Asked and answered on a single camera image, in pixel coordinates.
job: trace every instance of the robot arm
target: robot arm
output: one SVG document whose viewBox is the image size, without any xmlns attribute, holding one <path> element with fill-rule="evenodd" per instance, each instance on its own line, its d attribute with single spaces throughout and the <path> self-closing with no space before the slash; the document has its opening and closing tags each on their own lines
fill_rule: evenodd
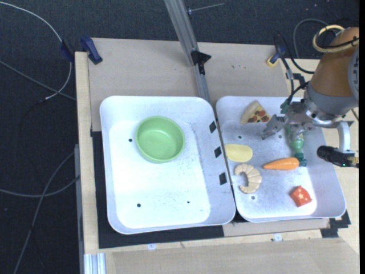
<svg viewBox="0 0 365 274">
<path fill-rule="evenodd" d="M 331 28 L 340 29 L 340 32 L 329 46 L 319 47 L 317 37 Z M 275 134 L 284 126 L 290 127 L 291 142 L 317 127 L 337 128 L 340 147 L 320 147 L 317 154 L 339 166 L 354 166 L 354 162 L 348 160 L 354 157 L 349 150 L 349 131 L 344 128 L 348 123 L 336 120 L 359 106 L 359 28 L 325 27 L 313 38 L 313 46 L 324 54 L 311 81 L 303 86 L 303 98 L 300 102 L 292 102 L 291 95 L 281 106 L 283 116 L 271 118 L 262 138 Z"/>
</svg>

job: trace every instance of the black fabric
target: black fabric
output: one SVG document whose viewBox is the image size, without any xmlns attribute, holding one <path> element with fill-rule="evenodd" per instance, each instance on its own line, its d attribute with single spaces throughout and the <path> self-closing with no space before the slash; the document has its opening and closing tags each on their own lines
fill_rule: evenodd
<svg viewBox="0 0 365 274">
<path fill-rule="evenodd" d="M 101 132 L 92 133 L 94 146 L 94 170 L 96 185 L 96 206 L 98 208 L 98 230 L 100 248 L 122 247 L 126 245 L 166 243 L 197 239 L 223 237 L 222 226 L 194 227 L 123 235 L 116 232 L 107 217 L 107 199 L 104 172 L 103 140 Z"/>
<path fill-rule="evenodd" d="M 45 19 L 68 42 L 82 50 L 83 35 L 99 38 L 176 41 L 163 0 L 0 0 Z M 184 0 L 192 10 L 224 3 L 190 16 L 198 42 L 273 45 L 278 33 L 295 57 L 317 59 L 311 45 L 321 27 L 302 23 L 318 19 L 343 27 L 359 25 L 359 0 Z M 61 43 L 41 20 L 0 4 L 0 60 L 52 88 L 68 74 Z M 63 92 L 76 96 L 74 71 Z M 40 194 L 62 160 L 78 143 L 76 102 L 36 85 L 0 65 L 0 188 Z M 50 191 L 75 177 L 67 162 Z M 13 273 L 30 228 L 36 199 L 0 193 L 0 272 Z M 78 273 L 75 189 L 44 199 L 18 273 Z"/>
</svg>

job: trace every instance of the green bowl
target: green bowl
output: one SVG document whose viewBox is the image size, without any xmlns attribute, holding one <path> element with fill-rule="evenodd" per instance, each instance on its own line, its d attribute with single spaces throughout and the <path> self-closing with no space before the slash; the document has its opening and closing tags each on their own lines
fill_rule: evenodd
<svg viewBox="0 0 365 274">
<path fill-rule="evenodd" d="M 153 163 L 169 162 L 177 158 L 185 147 L 185 135 L 180 126 L 163 116 L 144 119 L 138 125 L 135 136 L 141 155 Z"/>
</svg>

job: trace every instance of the white cable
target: white cable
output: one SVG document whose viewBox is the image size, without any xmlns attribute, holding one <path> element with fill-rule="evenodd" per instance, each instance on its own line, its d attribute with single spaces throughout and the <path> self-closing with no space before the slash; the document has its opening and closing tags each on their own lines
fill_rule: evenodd
<svg viewBox="0 0 365 274">
<path fill-rule="evenodd" d="M 13 7 L 13 8 L 15 8 L 15 9 L 18 9 L 18 10 L 20 10 L 20 11 L 24 11 L 24 12 L 26 12 L 26 13 L 29 13 L 30 15 L 33 15 L 33 16 L 35 16 L 35 17 L 37 17 L 38 19 L 40 19 L 41 21 L 43 21 L 54 33 L 55 33 L 55 35 L 57 36 L 57 38 L 58 38 L 58 40 L 60 41 L 60 42 L 62 42 L 62 38 L 60 37 L 60 35 L 57 33 L 57 31 L 46 21 L 46 20 L 44 20 L 42 17 L 40 17 L 39 15 L 37 15 L 37 14 L 35 14 L 35 13 L 33 13 L 33 12 L 31 12 L 31 11 L 29 11 L 29 10 L 26 10 L 26 9 L 23 9 L 23 8 L 20 8 L 20 7 L 18 7 L 18 6 L 16 6 L 16 5 L 13 5 L 13 4 L 9 4 L 9 3 L 6 3 L 6 2 L 2 2 L 2 1 L 0 1 L 0 4 L 3 4 L 3 5 L 6 5 L 6 6 L 10 6 L 10 7 Z M 66 87 L 66 85 L 67 85 L 67 83 L 69 82 L 69 80 L 70 80 L 70 78 L 71 78 L 71 71 L 72 71 L 72 63 L 70 62 L 70 70 L 69 70 L 69 72 L 68 72 L 68 76 L 67 76 L 67 79 L 66 79 L 66 82 L 64 83 L 64 85 L 57 91 L 57 92 L 55 92 L 54 94 L 52 94 L 52 95 L 50 95 L 50 96 L 47 96 L 46 97 L 46 100 L 48 100 L 48 99 L 50 99 L 50 98 L 52 98 L 53 96 L 55 96 L 55 95 L 57 95 L 58 93 L 60 93 L 65 87 Z"/>
</svg>

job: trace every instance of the red object with star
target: red object with star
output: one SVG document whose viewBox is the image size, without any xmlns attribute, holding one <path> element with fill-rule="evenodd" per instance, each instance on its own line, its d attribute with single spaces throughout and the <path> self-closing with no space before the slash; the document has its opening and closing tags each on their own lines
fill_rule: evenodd
<svg viewBox="0 0 365 274">
<path fill-rule="evenodd" d="M 309 193 L 302 186 L 297 187 L 294 192 L 290 194 L 290 197 L 294 200 L 297 207 L 312 201 Z"/>
</svg>

